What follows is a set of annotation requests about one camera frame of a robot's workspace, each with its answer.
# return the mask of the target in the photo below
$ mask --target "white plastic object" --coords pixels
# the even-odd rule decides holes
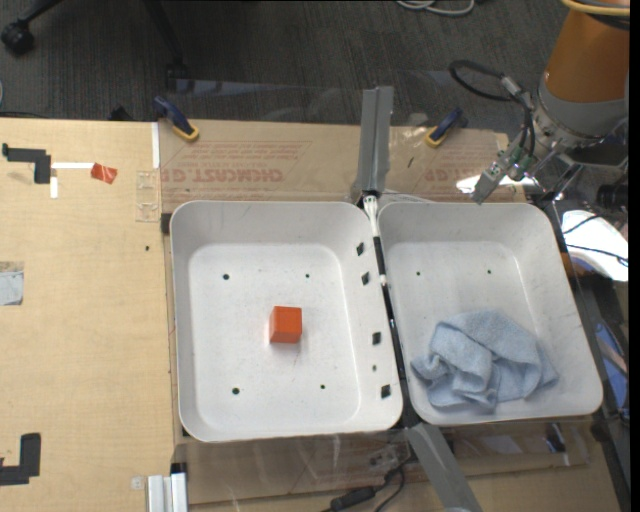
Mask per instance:
[[[378,216],[409,393],[425,421],[442,426],[590,414],[602,383],[549,220],[527,204],[391,203]],[[498,404],[437,409],[410,362],[436,324],[496,308],[536,335],[559,374],[552,387]]]
[[[402,396],[361,210],[194,201],[176,209],[170,231],[178,403],[189,434],[222,442],[397,422]],[[269,343],[276,305],[302,308],[298,343]]]

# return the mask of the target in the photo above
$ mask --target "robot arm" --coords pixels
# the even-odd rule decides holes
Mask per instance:
[[[628,118],[629,0],[561,1],[572,10],[528,104],[529,122],[480,176],[472,195],[478,204],[505,176],[535,177],[554,156],[600,144]],[[515,81],[501,82],[512,99],[527,101]]]

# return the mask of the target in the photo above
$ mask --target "white cable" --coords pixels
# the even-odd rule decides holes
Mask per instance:
[[[396,3],[411,11],[427,11],[441,16],[464,16],[469,14],[475,6],[475,0],[469,0],[469,3],[463,9],[438,9],[432,7],[436,0],[396,0]]]

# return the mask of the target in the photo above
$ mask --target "dark floor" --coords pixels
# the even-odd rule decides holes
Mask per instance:
[[[466,0],[437,3],[460,7]],[[0,25],[28,4],[0,0]],[[447,66],[475,60],[534,89],[567,13],[559,0],[484,0],[459,18],[408,11],[393,1],[163,5],[192,78],[357,91],[358,99],[344,104],[325,96],[323,106],[334,112],[322,119],[355,123],[359,91],[393,85],[396,122],[412,113],[436,119],[460,106],[470,126],[507,133],[518,128],[518,108],[470,98],[450,81]],[[233,105],[210,94],[170,94],[165,65],[171,56],[139,0],[65,0],[30,27],[33,51],[15,57],[0,49],[0,112],[106,119],[121,104],[134,118],[152,120],[151,101],[161,94],[194,118],[262,118],[263,99],[279,94],[273,100],[279,108],[298,94],[244,95]]]

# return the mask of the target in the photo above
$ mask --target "blue and yellow clamp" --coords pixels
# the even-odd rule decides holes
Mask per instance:
[[[189,122],[186,116],[180,112],[178,107],[164,99],[162,96],[156,96],[153,98],[153,110],[162,117],[166,117],[173,125],[173,131],[184,140],[193,142],[198,138],[198,135],[200,135],[198,128]]]
[[[467,120],[462,117],[462,109],[453,109],[437,126],[431,128],[424,136],[425,144],[437,148],[447,138],[449,130],[456,125],[466,126]]]

